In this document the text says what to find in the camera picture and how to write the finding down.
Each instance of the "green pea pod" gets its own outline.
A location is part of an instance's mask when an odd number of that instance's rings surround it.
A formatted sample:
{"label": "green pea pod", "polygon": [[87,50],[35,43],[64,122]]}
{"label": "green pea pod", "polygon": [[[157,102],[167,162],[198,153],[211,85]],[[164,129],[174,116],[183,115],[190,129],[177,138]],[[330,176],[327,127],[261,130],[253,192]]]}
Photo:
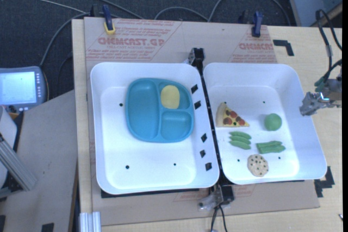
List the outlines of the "green pea pod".
{"label": "green pea pod", "polygon": [[259,150],[260,154],[267,154],[267,153],[280,153],[285,150],[285,147],[283,145],[266,146],[266,147],[257,146],[257,149]]}
{"label": "green pea pod", "polygon": [[230,144],[232,146],[236,146],[236,147],[239,147],[239,148],[242,148],[244,150],[249,150],[251,149],[250,145],[249,144],[246,144],[244,142],[241,142],[241,141],[237,141],[237,140],[231,140],[230,141]]}
{"label": "green pea pod", "polygon": [[246,139],[251,139],[251,136],[249,134],[244,133],[242,131],[231,131],[229,134],[232,136],[236,135],[236,136],[244,137]]}
{"label": "green pea pod", "polygon": [[249,139],[246,139],[245,137],[242,137],[242,136],[233,135],[233,136],[230,136],[229,138],[232,139],[233,141],[237,140],[237,141],[244,142],[246,144],[251,144]]}

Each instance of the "toy pizza slice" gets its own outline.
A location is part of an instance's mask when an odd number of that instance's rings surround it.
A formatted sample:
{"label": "toy pizza slice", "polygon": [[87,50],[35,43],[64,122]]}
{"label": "toy pizza slice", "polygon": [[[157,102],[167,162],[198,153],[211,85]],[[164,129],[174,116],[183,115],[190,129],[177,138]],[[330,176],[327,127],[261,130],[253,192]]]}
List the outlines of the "toy pizza slice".
{"label": "toy pizza slice", "polygon": [[217,127],[249,127],[249,124],[242,119],[235,111],[230,109],[226,103],[221,103],[216,113]]}

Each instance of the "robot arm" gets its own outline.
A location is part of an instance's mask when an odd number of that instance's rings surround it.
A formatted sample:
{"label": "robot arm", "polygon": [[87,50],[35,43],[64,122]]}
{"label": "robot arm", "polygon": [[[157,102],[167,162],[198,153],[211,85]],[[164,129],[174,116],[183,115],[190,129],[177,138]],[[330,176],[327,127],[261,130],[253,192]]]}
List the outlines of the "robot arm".
{"label": "robot arm", "polygon": [[321,86],[318,86],[318,93],[307,92],[302,106],[301,114],[312,115],[321,108],[342,107],[342,68],[336,79],[328,79]]}

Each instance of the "cookie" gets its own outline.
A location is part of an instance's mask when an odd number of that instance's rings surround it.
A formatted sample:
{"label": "cookie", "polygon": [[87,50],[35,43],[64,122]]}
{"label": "cookie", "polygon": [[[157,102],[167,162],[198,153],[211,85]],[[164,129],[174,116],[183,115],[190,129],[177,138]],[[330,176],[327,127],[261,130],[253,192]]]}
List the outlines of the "cookie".
{"label": "cookie", "polygon": [[260,154],[248,157],[248,169],[256,177],[263,177],[268,173],[268,162]]}

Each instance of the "blue plate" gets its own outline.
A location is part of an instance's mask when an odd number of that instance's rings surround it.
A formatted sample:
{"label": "blue plate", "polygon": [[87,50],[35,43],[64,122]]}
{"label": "blue plate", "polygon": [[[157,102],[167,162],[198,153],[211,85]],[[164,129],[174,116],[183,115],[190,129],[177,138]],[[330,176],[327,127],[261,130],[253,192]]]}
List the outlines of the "blue plate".
{"label": "blue plate", "polygon": [[[162,105],[160,94],[167,85],[179,90],[176,109]],[[194,109],[189,91],[181,84],[156,78],[141,78],[130,84],[126,97],[126,120],[129,131],[148,142],[179,142],[194,127]]]}

